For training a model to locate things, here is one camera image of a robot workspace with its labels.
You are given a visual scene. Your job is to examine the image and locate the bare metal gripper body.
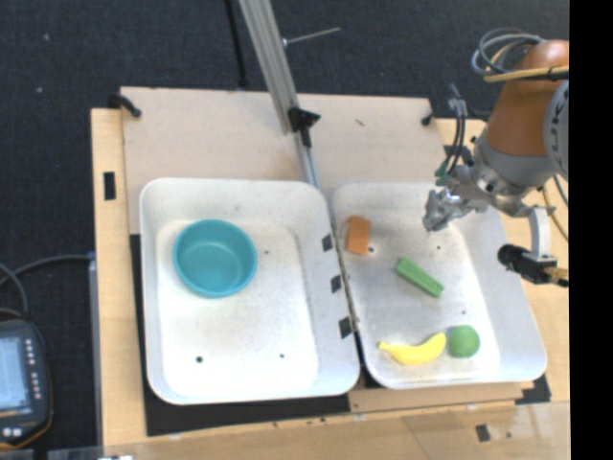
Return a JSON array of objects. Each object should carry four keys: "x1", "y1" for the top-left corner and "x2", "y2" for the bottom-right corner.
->
[{"x1": 450, "y1": 163, "x2": 534, "y2": 219}]

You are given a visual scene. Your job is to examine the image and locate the green toy celery stick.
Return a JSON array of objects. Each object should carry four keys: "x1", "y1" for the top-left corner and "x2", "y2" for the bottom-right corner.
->
[{"x1": 395, "y1": 256, "x2": 445, "y2": 299}]

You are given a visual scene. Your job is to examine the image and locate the brown toy bread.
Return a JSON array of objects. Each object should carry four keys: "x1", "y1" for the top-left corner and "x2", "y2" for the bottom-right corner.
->
[{"x1": 346, "y1": 216, "x2": 373, "y2": 257}]

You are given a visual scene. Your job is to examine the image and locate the white plastic tray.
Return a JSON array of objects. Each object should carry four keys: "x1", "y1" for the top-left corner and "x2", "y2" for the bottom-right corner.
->
[
  {"x1": 329, "y1": 181, "x2": 548, "y2": 391},
  {"x1": 139, "y1": 177, "x2": 361, "y2": 406}
]

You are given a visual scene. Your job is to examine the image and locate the thin black rod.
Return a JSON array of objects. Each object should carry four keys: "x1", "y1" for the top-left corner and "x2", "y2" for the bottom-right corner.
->
[{"x1": 329, "y1": 217, "x2": 361, "y2": 338}]

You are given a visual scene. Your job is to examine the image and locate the green ball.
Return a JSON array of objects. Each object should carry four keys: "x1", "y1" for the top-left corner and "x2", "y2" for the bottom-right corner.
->
[{"x1": 446, "y1": 324, "x2": 481, "y2": 359}]

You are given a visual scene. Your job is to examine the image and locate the yellow banana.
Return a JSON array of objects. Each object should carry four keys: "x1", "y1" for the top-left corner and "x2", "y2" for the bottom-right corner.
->
[{"x1": 378, "y1": 332, "x2": 447, "y2": 366}]

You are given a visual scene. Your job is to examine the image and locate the teal bowl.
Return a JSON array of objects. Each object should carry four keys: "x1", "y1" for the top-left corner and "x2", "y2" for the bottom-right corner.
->
[{"x1": 171, "y1": 218, "x2": 259, "y2": 300}]

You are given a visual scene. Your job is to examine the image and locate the pale flat board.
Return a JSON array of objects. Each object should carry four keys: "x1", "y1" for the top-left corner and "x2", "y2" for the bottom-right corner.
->
[{"x1": 119, "y1": 86, "x2": 534, "y2": 412}]

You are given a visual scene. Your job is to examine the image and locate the black cylinder on white bracket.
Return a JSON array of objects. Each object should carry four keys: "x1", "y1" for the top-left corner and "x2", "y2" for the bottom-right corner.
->
[{"x1": 496, "y1": 206, "x2": 559, "y2": 286}]

